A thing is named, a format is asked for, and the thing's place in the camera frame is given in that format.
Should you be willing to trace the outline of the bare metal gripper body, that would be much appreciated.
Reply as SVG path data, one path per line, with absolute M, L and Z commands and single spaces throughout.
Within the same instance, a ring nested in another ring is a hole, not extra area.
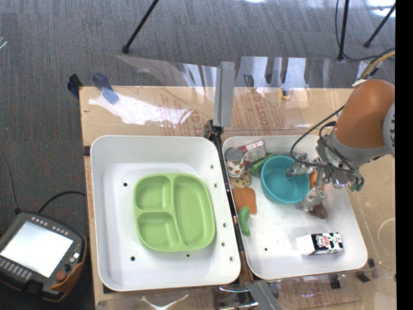
M 365 180 L 359 171 L 360 164 L 345 158 L 339 152 L 333 143 L 333 134 L 320 136 L 316 150 L 325 166 L 325 179 L 331 181 L 335 188 L 349 186 L 351 189 L 361 189 L 364 186 Z

